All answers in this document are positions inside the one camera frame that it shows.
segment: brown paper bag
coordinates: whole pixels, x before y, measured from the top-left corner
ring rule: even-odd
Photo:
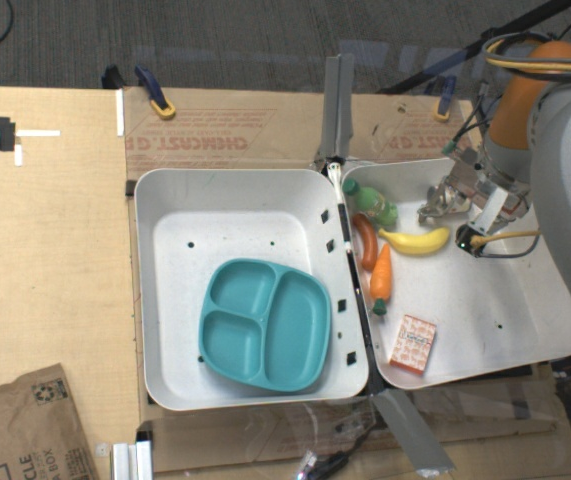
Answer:
[[[0,480],[97,480],[60,364],[0,386]]]

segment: black pole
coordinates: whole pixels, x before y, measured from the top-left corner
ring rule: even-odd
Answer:
[[[571,7],[571,0],[550,0],[547,3],[537,7],[536,9],[523,14],[521,17],[510,21],[506,25],[498,28],[490,28],[481,34],[481,39],[466,46],[462,51],[456,52],[449,57],[437,62],[436,64],[424,69],[420,73],[416,73],[402,82],[383,89],[379,89],[377,94],[403,94],[422,83],[431,80],[436,75],[447,71],[449,68],[465,62],[468,59],[476,57],[486,41],[492,37],[503,34],[513,34],[516,32],[524,32],[535,25],[545,21],[559,12]]]

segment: blue and yellow clamp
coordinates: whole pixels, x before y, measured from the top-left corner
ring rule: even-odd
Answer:
[[[136,73],[140,83],[147,89],[149,93],[149,103],[158,116],[161,119],[171,119],[174,117],[174,115],[176,115],[176,108],[172,102],[165,97],[160,84],[152,72],[146,67],[137,64],[134,68],[134,73]]]
[[[449,121],[449,109],[456,89],[456,77],[454,75],[445,78],[441,97],[434,105],[433,115],[434,119],[441,123]]]

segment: yellow banana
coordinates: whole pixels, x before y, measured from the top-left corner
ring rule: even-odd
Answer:
[[[392,233],[381,228],[378,230],[378,236],[387,240],[394,249],[402,254],[430,254],[438,251],[447,243],[449,228],[443,226],[422,235]]]

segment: teal divided plate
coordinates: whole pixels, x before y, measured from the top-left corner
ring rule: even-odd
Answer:
[[[209,282],[200,353],[235,381],[299,391],[323,369],[330,319],[327,290],[313,276],[269,261],[231,260]]]

